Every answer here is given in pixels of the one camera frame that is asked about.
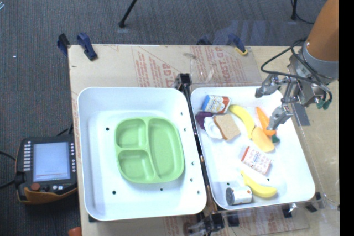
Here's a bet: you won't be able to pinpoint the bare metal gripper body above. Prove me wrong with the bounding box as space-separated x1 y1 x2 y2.
287 54 330 108

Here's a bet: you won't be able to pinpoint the orange carrot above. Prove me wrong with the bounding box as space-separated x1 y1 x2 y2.
255 106 280 144

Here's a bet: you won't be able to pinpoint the yellow banana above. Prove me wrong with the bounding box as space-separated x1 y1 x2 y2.
228 104 256 140
240 170 278 200

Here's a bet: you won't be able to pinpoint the red and white packet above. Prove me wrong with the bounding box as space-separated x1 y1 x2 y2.
241 145 273 176

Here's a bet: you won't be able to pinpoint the brown toy bread slice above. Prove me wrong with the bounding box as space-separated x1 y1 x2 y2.
212 113 242 141

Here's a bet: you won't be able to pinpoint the blue white orange carton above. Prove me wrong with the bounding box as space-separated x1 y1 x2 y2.
200 94 232 115

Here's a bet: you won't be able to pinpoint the white plastic tray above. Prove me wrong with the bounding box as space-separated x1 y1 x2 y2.
190 86 316 211
77 86 208 222

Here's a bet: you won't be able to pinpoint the white toy fried egg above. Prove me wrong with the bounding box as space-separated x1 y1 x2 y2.
204 116 223 140

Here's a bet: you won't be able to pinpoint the purple toy grapes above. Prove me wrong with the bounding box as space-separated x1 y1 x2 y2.
195 111 214 131

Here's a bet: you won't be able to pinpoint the small white can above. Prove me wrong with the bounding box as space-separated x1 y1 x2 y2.
225 185 253 206

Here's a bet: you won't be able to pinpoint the green divided plate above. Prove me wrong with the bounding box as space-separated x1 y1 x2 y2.
113 116 186 185

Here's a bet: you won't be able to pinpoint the brown cardboard board red print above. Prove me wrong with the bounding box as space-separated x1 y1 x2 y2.
67 44 340 236

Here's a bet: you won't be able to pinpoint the black block with thin wires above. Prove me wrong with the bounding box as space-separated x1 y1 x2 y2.
173 72 192 92
187 212 225 235

